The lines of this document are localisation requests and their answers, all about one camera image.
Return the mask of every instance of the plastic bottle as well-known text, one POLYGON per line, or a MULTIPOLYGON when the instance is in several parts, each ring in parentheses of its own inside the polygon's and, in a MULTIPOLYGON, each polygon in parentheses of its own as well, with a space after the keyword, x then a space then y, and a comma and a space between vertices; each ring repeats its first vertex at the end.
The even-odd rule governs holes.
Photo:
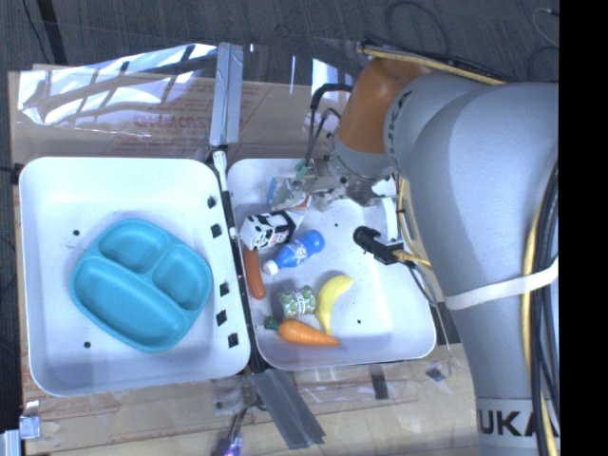
POLYGON ((279 269, 297 267, 312 255, 318 254, 323 247, 325 247, 323 236, 316 230, 310 230, 302 237, 283 245, 276 258, 266 261, 262 270, 269 276, 273 276, 279 269))

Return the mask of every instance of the small can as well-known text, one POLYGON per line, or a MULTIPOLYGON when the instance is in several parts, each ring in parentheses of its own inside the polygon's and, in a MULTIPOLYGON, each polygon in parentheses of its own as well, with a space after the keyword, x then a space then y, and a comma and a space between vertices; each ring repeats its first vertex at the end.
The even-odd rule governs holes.
POLYGON ((313 289, 305 285, 292 291, 277 293, 273 296, 273 316, 277 321, 313 314, 316 308, 316 296, 313 289))

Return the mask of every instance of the yellow banana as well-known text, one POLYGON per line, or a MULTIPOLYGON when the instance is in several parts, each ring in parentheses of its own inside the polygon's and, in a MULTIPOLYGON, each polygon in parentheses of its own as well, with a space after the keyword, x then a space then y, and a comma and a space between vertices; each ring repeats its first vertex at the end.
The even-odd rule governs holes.
POLYGON ((314 313, 316 314, 317 319, 321 321, 325 333, 332 334, 332 311, 335 300, 345 293, 351 285, 352 279, 348 275, 336 275, 335 277, 330 278, 323 284, 323 287, 321 287, 321 290, 316 297, 316 308, 314 309, 314 313))

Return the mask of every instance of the bottle cap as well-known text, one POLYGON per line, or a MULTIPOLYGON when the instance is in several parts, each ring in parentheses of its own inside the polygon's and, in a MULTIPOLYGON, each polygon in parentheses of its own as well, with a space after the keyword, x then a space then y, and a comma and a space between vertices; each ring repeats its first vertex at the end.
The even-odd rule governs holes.
POLYGON ((268 260, 264 263, 262 270, 269 276, 273 276, 278 272, 278 265, 276 265, 274 260, 268 260))

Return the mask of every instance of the blue divided plate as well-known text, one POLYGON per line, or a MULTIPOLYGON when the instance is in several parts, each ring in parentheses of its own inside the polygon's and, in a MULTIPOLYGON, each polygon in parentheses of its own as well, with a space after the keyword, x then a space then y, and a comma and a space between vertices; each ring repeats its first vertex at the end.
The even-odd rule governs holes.
POLYGON ((106 229, 74 268, 70 293, 95 324, 147 352, 177 344, 213 287, 207 261, 177 237, 141 219, 106 229))

